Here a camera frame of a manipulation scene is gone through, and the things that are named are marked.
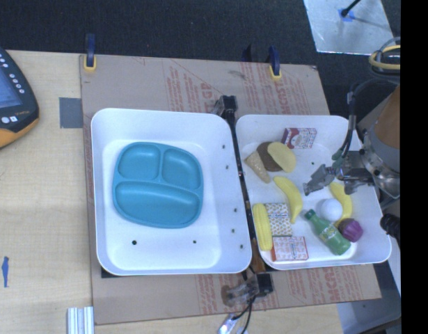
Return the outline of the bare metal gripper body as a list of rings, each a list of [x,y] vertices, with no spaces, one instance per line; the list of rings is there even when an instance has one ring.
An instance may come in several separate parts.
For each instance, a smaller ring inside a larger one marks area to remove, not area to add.
[[[400,197],[399,172],[367,150],[349,151],[336,171],[336,178],[343,183],[345,180],[359,180],[360,186],[374,186],[393,199]]]

